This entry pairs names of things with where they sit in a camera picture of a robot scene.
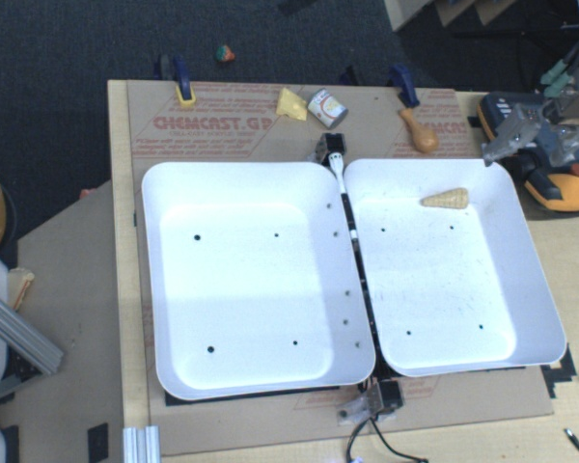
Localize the brown cardboard board red print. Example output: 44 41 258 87
124 80 557 458

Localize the beige waffle cone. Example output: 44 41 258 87
419 186 471 210

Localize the yellow cheese wedge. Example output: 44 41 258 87
275 87 310 123

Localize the white plastic tray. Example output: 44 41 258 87
341 157 569 379
140 160 378 401

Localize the beige toy sandwich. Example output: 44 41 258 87
6 266 36 311

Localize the thin black and white rod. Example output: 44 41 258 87
328 152 381 381

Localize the tan toy chicken drumstick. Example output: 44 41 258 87
398 107 441 154

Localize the small white and yellow can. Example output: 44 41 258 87
306 88 349 131

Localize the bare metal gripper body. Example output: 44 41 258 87
538 81 579 166

